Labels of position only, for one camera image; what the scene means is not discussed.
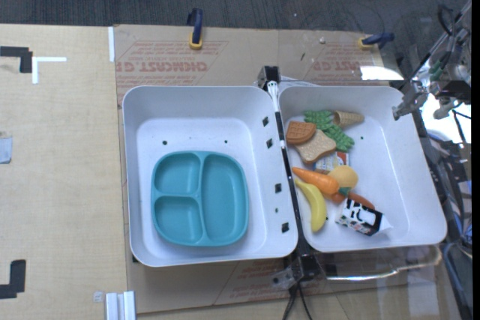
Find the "white plastic tray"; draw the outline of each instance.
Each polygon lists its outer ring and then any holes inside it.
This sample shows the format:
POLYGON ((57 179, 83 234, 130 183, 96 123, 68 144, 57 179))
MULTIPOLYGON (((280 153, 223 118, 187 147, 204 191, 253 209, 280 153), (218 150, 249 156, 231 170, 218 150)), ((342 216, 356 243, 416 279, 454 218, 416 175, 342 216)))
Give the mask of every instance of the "white plastic tray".
POLYGON ((164 267, 279 258, 295 249, 298 229, 274 113, 272 99, 257 87, 140 86, 124 96, 130 247, 139 262, 164 267), (241 165, 249 197, 241 240, 188 247, 156 232, 152 171, 176 151, 220 152, 241 165))
MULTIPOLYGON (((345 134, 355 140, 349 151, 351 167, 359 176, 355 192, 383 212, 393 229, 371 237, 335 223, 337 205, 327 201, 329 220, 313 233, 310 208, 298 192, 302 228, 309 244, 322 252, 369 250, 438 244, 446 236, 446 220, 431 179, 416 126, 411 115, 393 119, 392 107, 401 92, 384 86, 293 86, 280 93, 285 130, 291 120, 303 121, 305 110, 343 110, 365 116, 345 134)), ((304 167, 289 147, 291 166, 304 167)))

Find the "black corner marker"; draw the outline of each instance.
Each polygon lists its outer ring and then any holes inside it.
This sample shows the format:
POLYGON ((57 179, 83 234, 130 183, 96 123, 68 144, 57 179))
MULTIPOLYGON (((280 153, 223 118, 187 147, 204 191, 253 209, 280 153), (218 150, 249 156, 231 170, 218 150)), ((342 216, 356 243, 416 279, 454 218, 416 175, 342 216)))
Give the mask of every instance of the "black corner marker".
POLYGON ((28 47, 0 46, 0 56, 20 58, 20 72, 32 73, 32 56, 28 47))
POLYGON ((25 291, 26 260, 13 260, 10 264, 10 282, 0 285, 0 299, 14 299, 25 291))

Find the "teal divided plate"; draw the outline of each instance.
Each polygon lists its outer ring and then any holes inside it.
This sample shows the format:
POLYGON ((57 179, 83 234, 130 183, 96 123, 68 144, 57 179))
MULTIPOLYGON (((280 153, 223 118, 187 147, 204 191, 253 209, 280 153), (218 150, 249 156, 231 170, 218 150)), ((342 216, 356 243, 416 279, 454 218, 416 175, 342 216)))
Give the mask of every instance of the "teal divided plate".
POLYGON ((155 228, 171 243, 195 247, 235 243, 248 227, 244 171, 225 154, 168 154, 153 169, 151 206, 155 228))

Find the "blue clamp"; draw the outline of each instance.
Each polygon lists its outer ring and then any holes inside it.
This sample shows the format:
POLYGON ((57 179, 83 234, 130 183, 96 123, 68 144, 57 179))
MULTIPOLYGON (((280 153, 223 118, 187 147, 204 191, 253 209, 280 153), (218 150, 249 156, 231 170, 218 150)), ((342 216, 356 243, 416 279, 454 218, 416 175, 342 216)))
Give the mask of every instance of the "blue clamp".
POLYGON ((190 35, 188 45, 191 49, 202 48, 202 21, 203 10, 201 8, 194 8, 188 14, 187 25, 193 26, 193 32, 190 35))
POLYGON ((365 39, 358 39, 358 46, 361 49, 369 49, 374 44, 378 44, 378 48, 382 49, 386 43, 395 39, 395 35, 391 32, 383 32, 382 34, 375 34, 365 39))

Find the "banana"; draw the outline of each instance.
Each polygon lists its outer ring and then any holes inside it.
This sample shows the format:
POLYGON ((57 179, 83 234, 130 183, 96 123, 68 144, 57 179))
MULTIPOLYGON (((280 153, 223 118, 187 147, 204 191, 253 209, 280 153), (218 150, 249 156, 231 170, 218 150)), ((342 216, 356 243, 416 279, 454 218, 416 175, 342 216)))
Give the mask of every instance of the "banana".
POLYGON ((313 184, 295 179, 295 185, 300 188, 308 200, 311 210, 311 228, 313 232, 319 231, 327 219, 327 206, 320 190, 313 184))

